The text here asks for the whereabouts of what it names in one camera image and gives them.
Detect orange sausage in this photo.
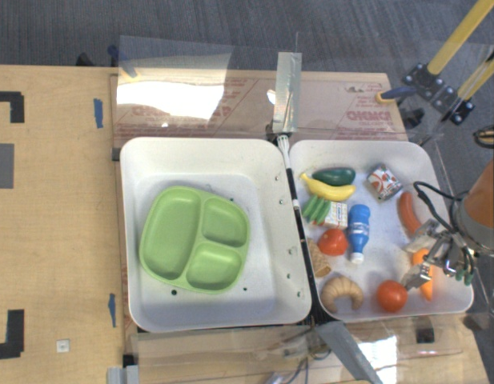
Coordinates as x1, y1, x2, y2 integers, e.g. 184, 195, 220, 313
397, 191, 424, 236

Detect brown bread slice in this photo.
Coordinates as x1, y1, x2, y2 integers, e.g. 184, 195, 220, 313
307, 238, 333, 278

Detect green bean pods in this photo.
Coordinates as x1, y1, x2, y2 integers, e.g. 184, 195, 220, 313
301, 195, 332, 226

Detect blue and white bottle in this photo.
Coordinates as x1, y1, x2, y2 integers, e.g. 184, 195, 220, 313
347, 203, 372, 265

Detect green divided plate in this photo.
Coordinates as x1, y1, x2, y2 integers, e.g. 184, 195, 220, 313
138, 185, 252, 295

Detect yellow banana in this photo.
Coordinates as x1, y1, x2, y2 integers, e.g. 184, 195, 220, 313
299, 172, 357, 202

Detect orange carrot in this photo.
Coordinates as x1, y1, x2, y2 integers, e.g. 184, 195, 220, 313
411, 248, 436, 302

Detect brown cardboard board red print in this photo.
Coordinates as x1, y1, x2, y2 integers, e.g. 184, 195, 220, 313
110, 69, 490, 384

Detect tan croissant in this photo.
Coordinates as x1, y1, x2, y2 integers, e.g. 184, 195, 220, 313
319, 274, 365, 314

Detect red tomato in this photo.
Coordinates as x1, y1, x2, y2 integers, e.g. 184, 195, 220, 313
316, 227, 349, 257
376, 279, 409, 314

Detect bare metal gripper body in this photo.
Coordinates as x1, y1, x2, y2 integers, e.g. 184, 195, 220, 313
424, 232, 478, 276

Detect dark green avocado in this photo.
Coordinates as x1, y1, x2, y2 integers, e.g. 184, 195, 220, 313
311, 166, 357, 187

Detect small white carton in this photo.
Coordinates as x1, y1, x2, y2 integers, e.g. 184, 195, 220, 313
322, 200, 349, 230

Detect white plastic tray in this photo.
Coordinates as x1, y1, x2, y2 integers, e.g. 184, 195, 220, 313
288, 139, 475, 324
119, 136, 313, 333

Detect thin black and white rod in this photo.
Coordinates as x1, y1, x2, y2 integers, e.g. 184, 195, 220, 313
275, 134, 324, 324

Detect red and white can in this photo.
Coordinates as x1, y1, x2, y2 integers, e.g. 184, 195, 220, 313
366, 163, 404, 202

